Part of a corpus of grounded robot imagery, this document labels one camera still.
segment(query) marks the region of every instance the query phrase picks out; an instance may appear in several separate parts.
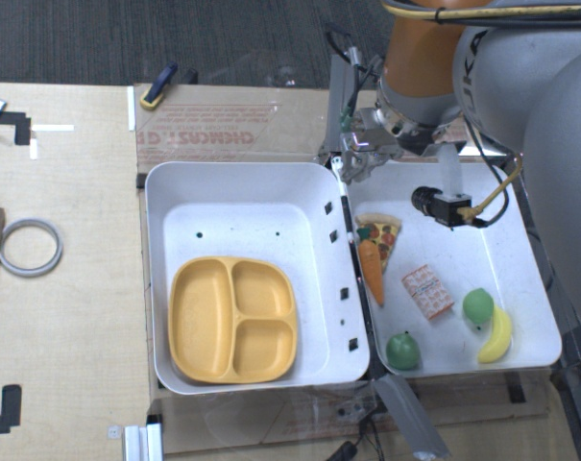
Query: white tray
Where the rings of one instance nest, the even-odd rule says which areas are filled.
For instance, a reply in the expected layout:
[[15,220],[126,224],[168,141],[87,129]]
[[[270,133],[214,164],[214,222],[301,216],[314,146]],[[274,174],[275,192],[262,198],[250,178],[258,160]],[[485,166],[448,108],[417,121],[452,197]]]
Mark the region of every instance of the white tray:
[[[495,188],[496,179],[483,163],[462,163],[464,192],[480,204]],[[487,229],[450,230],[424,216],[411,204],[418,186],[442,189],[436,163],[393,162],[378,167],[370,178],[349,186],[353,214],[383,212],[399,217],[402,228],[384,273],[385,304],[370,297],[377,351],[387,366],[386,343],[391,335],[409,331],[418,341],[422,360],[404,376],[438,376],[485,370],[548,366],[561,354],[561,335],[542,284],[513,189],[505,215]],[[502,197],[481,215],[489,219]],[[451,310],[426,320],[401,283],[401,278],[428,264],[455,300]],[[478,350],[490,325],[470,326],[462,301],[483,287],[512,319],[511,348],[499,361],[478,364]]]
[[[339,188],[326,168],[167,162],[151,171],[145,193],[154,363],[166,388],[192,395],[352,382],[363,376],[370,358],[365,322]],[[331,242],[334,232],[337,239]],[[167,322],[173,276],[189,259],[207,255],[263,259],[290,279],[298,342],[294,364],[281,378],[208,384],[184,376],[173,363]],[[342,289],[348,289],[343,299]],[[354,340],[357,348],[351,346]]]

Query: black fabric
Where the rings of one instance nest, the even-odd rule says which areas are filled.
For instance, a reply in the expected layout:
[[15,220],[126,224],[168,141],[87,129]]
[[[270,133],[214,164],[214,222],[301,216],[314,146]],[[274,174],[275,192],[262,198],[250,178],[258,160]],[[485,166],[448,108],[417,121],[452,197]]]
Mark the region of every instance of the black fabric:
[[329,21],[368,61],[394,17],[378,0],[0,0],[0,82],[132,85],[176,61],[174,84],[192,67],[200,84],[327,88]]

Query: green lime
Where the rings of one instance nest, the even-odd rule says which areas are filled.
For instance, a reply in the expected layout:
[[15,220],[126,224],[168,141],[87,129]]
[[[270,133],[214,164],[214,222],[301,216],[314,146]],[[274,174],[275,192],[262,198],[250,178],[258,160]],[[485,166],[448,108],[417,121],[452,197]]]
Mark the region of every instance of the green lime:
[[473,289],[463,299],[463,312],[475,325],[482,325],[493,317],[495,306],[491,295],[483,288]]
[[395,369],[413,369],[418,365],[420,356],[418,343],[407,331],[391,336],[386,344],[386,358]]

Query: camera lens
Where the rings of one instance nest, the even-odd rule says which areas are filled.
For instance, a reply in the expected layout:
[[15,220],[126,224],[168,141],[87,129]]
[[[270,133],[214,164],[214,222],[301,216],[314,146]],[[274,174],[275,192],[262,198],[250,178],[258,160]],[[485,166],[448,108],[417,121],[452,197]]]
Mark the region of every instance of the camera lens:
[[433,203],[433,197],[440,194],[442,194],[441,189],[420,186],[412,193],[412,205],[416,210],[421,211],[424,215],[430,215],[431,217],[434,217],[430,207]]

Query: gray ring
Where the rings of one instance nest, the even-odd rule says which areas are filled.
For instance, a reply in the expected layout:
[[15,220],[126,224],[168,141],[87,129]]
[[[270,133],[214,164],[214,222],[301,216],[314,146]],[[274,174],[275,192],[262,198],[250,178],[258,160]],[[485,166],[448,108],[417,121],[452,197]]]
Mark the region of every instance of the gray ring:
[[[44,229],[45,231],[49,232],[53,239],[56,241],[56,252],[53,257],[44,265],[39,266],[37,268],[19,268],[18,266],[13,265],[10,263],[6,257],[4,256],[4,245],[9,238],[9,236],[15,232],[17,229],[21,229],[23,227],[38,227],[40,229]],[[2,244],[0,246],[0,262],[9,272],[18,277],[39,277],[46,273],[49,273],[53,270],[56,265],[60,262],[61,258],[61,251],[63,249],[63,245],[61,243],[60,233],[58,229],[43,219],[37,218],[28,218],[28,219],[20,219],[8,224],[4,231],[2,232]]]

